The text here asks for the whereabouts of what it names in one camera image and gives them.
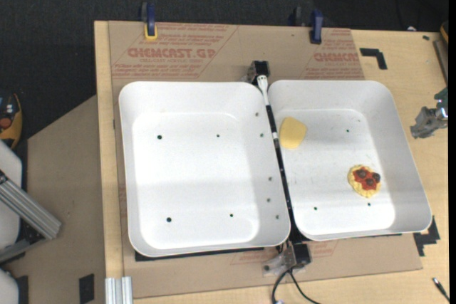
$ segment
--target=cable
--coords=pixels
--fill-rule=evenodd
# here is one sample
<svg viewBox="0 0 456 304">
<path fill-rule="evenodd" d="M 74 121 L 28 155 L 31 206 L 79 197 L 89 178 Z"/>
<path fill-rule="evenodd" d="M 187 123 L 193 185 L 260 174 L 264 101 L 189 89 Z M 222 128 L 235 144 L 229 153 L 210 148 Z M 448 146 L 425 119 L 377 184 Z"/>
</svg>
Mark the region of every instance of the cable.
<svg viewBox="0 0 456 304">
<path fill-rule="evenodd" d="M 307 299 L 308 301 L 310 301 L 311 303 L 313 304 L 320 304 L 319 302 L 316 302 L 315 300 L 312 300 L 310 299 L 306 294 L 304 294 L 304 292 L 302 291 L 301 287 L 299 286 L 298 282 L 296 281 L 294 275 L 293 275 L 293 268 L 290 268 L 289 270 L 283 272 L 276 280 L 275 284 L 274 284 L 274 287 L 272 288 L 272 295 L 271 295 L 271 300 L 272 300 L 272 304 L 277 304 L 277 300 L 276 300 L 276 290 L 277 290 L 277 286 L 279 286 L 280 282 L 284 279 L 285 275 L 286 274 L 289 274 L 291 276 L 291 279 L 293 279 L 293 282 L 294 282 L 294 285 L 296 285 L 296 287 L 298 288 L 298 291 L 299 293 L 305 297 L 305 299 Z"/>
</svg>

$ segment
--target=orange and black tool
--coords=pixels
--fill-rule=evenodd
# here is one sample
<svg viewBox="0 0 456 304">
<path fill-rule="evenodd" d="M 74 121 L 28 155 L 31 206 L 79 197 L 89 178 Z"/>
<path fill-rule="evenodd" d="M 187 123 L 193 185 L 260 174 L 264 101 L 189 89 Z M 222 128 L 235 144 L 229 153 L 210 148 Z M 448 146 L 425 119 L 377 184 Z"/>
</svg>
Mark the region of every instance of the orange and black tool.
<svg viewBox="0 0 456 304">
<path fill-rule="evenodd" d="M 22 109 L 16 94 L 0 89 L 0 139 L 11 149 L 22 132 Z"/>
</svg>

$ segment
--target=pizza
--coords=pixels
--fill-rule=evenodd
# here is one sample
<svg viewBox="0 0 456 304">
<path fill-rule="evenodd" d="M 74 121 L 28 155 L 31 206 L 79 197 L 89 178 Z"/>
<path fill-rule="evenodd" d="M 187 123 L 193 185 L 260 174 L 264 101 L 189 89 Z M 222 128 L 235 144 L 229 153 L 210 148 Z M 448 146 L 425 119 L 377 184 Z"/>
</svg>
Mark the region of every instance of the pizza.
<svg viewBox="0 0 456 304">
<path fill-rule="evenodd" d="M 374 172 L 370 167 L 357 164 L 350 169 L 348 173 L 348 182 L 355 192 L 370 198 L 380 190 L 380 175 Z"/>
</svg>

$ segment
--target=blue clamp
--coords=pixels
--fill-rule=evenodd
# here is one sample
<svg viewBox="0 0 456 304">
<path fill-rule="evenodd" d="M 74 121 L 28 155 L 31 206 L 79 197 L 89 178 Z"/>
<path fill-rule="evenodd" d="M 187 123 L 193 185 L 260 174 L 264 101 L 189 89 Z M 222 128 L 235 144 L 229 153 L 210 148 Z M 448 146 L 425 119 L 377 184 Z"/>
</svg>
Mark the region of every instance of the blue clamp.
<svg viewBox="0 0 456 304">
<path fill-rule="evenodd" d="M 318 10 L 314 9 L 311 14 L 311 43 L 321 43 L 321 29 L 323 28 L 323 14 Z"/>
<path fill-rule="evenodd" d="M 149 41 L 158 37 L 157 25 L 155 24 L 155 5 L 144 2 L 140 8 L 140 19 L 144 22 L 144 35 Z"/>
</svg>

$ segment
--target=wooden edge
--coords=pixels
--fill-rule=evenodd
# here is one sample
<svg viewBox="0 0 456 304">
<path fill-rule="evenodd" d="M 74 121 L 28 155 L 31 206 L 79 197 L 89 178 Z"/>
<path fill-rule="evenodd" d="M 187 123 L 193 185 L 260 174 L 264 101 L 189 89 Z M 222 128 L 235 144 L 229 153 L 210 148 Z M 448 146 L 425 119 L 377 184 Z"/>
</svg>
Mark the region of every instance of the wooden edge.
<svg viewBox="0 0 456 304">
<path fill-rule="evenodd" d="M 110 68 L 109 23 L 94 22 L 98 123 L 100 125 L 101 189 L 106 277 L 123 276 L 122 234 L 115 153 L 113 85 Z"/>
</svg>

